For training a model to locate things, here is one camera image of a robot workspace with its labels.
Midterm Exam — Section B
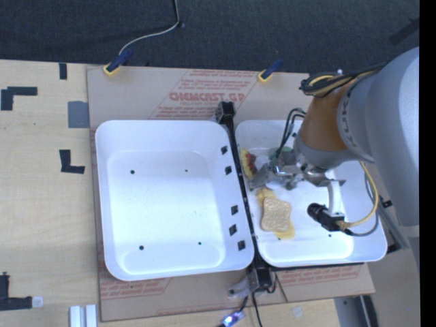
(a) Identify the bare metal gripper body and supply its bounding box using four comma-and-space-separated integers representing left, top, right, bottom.
268, 159, 337, 189

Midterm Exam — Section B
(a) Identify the yellow and red pizza slice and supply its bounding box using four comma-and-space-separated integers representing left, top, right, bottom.
239, 148, 258, 178

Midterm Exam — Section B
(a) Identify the thin black rod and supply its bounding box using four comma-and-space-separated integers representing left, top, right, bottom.
225, 121, 266, 273

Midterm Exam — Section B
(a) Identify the tan toast bread slice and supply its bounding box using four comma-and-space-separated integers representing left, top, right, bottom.
260, 196, 292, 233

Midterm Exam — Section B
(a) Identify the white plastic tray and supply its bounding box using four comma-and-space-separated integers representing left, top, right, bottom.
234, 119, 388, 269
94, 119, 256, 282

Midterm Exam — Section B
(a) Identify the brown cardboard board red print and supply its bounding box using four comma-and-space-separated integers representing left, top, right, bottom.
85, 65, 376, 322

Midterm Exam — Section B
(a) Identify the black cylinder on white bracket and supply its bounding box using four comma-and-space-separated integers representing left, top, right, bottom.
306, 178, 347, 233

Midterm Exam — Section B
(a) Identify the black block with thin wires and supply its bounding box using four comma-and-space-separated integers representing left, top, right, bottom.
252, 266, 275, 293
215, 101, 237, 125

